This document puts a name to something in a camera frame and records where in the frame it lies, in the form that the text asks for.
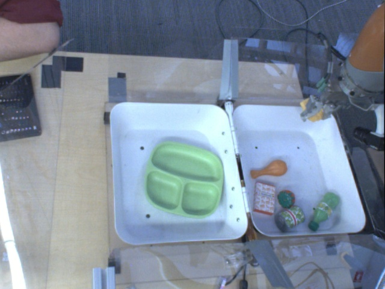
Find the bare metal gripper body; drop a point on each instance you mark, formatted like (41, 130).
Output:
(359, 100)

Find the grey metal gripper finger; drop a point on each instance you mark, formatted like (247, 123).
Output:
(328, 110)
(311, 108)

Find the yellow cheese wedge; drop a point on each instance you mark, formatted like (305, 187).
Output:
(317, 117)

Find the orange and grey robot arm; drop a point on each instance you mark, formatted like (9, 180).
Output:
(367, 47)

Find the white plastic tray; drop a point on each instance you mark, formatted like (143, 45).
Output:
(325, 161)
(132, 173)

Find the orange chicken drumstick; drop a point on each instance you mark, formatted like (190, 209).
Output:
(275, 169)

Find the green and red round toy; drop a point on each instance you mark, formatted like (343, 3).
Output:
(285, 199)

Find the green plastic bottle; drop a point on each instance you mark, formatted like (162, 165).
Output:
(325, 210)

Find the orange and white carton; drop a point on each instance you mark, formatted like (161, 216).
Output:
(264, 198)

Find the green and white can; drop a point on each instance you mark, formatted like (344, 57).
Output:
(290, 218)

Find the green divided plate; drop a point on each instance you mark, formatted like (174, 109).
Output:
(184, 179)

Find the black keyboard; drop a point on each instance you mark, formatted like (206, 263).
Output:
(16, 110)

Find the black cylinder on white bracket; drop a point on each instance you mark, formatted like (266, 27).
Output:
(368, 137)

